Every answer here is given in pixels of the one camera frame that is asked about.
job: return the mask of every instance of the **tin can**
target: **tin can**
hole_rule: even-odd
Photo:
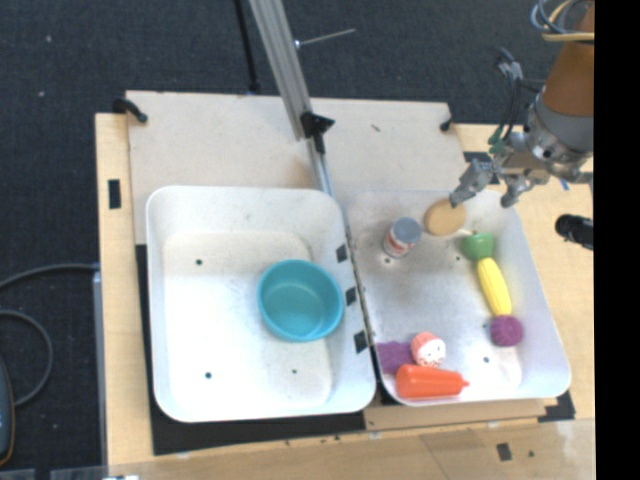
[[[396,220],[382,241],[382,249],[392,258],[402,258],[422,236],[422,227],[411,217]]]

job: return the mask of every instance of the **white plastic tray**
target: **white plastic tray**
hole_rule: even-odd
[[[274,337],[256,288],[272,263],[300,258],[356,286],[342,212],[316,190],[165,187],[147,204],[155,396],[185,422],[354,412],[375,393],[359,299],[310,343]]]
[[[423,233],[401,259],[383,252],[382,240],[397,218],[422,222],[427,208],[447,196],[438,191],[364,192],[346,210],[374,344],[406,343],[419,332],[430,331],[447,347],[441,368],[461,373],[470,383],[459,396],[409,401],[397,395],[395,376],[383,374],[386,390],[413,406],[562,394],[570,382],[569,363],[520,219],[514,208],[500,206],[500,194],[487,190],[466,201],[467,220],[453,235]],[[459,247],[471,232],[494,234],[494,259],[507,282],[513,314],[524,328],[523,341],[516,347],[491,343],[491,313],[474,262]]]

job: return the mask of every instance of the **black cable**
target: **black cable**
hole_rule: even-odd
[[[498,59],[495,67],[506,77],[509,95],[507,108],[498,127],[498,129],[507,128],[501,137],[501,140],[504,141],[513,131],[520,112],[522,70],[513,55],[505,48],[498,48]]]
[[[544,83],[545,83],[545,80],[528,78],[526,80],[520,80],[520,87],[522,87],[523,89],[526,89],[527,91],[535,92],[537,94],[540,92],[541,87],[534,87],[531,84],[544,85]]]
[[[31,325],[38,331],[38,333],[40,333],[40,336],[42,336],[42,339],[47,346],[48,359],[44,374],[40,378],[38,384],[36,384],[36,386],[29,393],[20,397],[13,403],[15,407],[20,407],[21,405],[24,405],[28,401],[33,399],[38,393],[40,393],[40,391],[42,391],[42,388],[44,388],[45,384],[49,380],[49,377],[51,376],[51,370],[53,369],[53,344],[51,343],[51,338],[49,337],[49,334],[44,329],[44,327],[42,327],[36,320],[31,318],[30,316],[27,316],[24,313],[15,311],[13,309],[0,309],[0,318],[2,317],[16,318]]]
[[[56,271],[64,271],[64,270],[80,270],[80,271],[96,272],[98,268],[99,267],[97,263],[58,263],[54,265],[48,265],[45,267],[38,267],[31,270],[27,270],[20,274],[16,274],[15,276],[9,277],[4,281],[0,281],[0,290],[3,290],[7,286],[10,286],[19,281],[28,279],[29,277],[34,277],[40,274],[46,274],[48,272],[56,272]]]
[[[25,279],[29,279],[31,277],[34,277],[40,274],[46,274],[50,272],[59,272],[59,271],[71,271],[71,270],[79,270],[84,272],[96,272],[98,269],[99,269],[99,265],[97,263],[57,263],[54,265],[37,267],[31,270],[27,270],[25,272],[21,272],[20,274],[11,276],[5,279],[4,281],[0,282],[0,290],[7,288],[8,286],[11,286],[14,283],[24,281]],[[48,360],[47,360],[47,367],[45,369],[44,375],[42,376],[42,378],[40,379],[40,382],[38,382],[35,388],[33,388],[29,393],[27,393],[26,395],[24,395],[23,397],[19,398],[14,402],[14,406],[19,407],[21,405],[24,405],[25,403],[33,399],[38,393],[40,393],[42,388],[44,388],[45,384],[49,380],[49,377],[51,376],[51,370],[53,368],[53,344],[45,328],[42,327],[36,320],[31,318],[30,316],[27,316],[24,313],[21,313],[20,311],[15,311],[13,309],[0,309],[0,317],[16,318],[28,323],[38,331],[38,333],[42,336],[42,339],[44,340],[47,346]]]
[[[533,28],[538,30],[539,32],[550,34],[555,33],[558,35],[569,34],[574,32],[573,30],[569,30],[566,28],[566,18],[569,15],[570,11],[577,7],[579,4],[587,1],[595,0],[565,0],[567,3],[566,7],[563,8],[558,16],[556,17],[555,22],[549,18],[545,11],[545,5],[548,4],[552,0],[538,0],[536,5],[531,9],[531,14],[529,17],[529,21]]]

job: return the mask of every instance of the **blue bowl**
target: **blue bowl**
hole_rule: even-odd
[[[340,324],[340,286],[323,268],[305,260],[269,267],[258,283],[258,306],[269,330],[287,341],[324,338]]]

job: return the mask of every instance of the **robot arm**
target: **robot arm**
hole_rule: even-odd
[[[512,130],[522,70],[501,50],[496,67],[509,81],[512,102],[505,121],[489,140],[492,162],[469,165],[450,195],[453,207],[483,190],[493,173],[507,186],[503,207],[517,203],[520,194],[547,183],[551,176],[570,183],[592,183],[593,174],[580,169],[593,156],[595,0],[564,0],[547,17],[543,8],[550,1],[539,0],[534,6],[532,24],[545,40],[563,41],[564,45],[528,110],[524,131]],[[565,29],[561,24],[570,12],[585,4],[578,25]]]

